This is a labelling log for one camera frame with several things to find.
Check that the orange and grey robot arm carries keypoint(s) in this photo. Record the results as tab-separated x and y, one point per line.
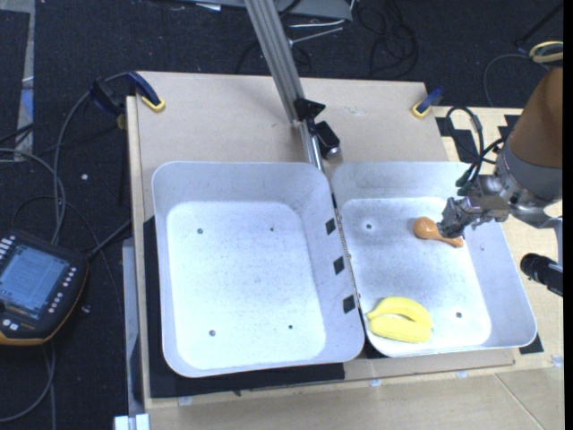
537	128

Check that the black block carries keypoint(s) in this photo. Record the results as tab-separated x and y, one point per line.
327	137

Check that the white plastic tray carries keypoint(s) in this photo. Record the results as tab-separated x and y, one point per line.
246	280
416	280

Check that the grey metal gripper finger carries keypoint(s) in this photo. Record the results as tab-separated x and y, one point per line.
459	229
444	227

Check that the black cylinder on white bracket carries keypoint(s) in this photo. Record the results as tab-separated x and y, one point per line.
541	273

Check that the pale wood board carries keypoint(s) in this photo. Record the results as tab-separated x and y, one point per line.
224	123

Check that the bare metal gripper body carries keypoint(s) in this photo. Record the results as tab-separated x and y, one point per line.
490	204

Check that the orange toy chicken drumstick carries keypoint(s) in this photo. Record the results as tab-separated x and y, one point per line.
424	228

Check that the yellow banana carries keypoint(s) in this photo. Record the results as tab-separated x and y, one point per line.
405	306

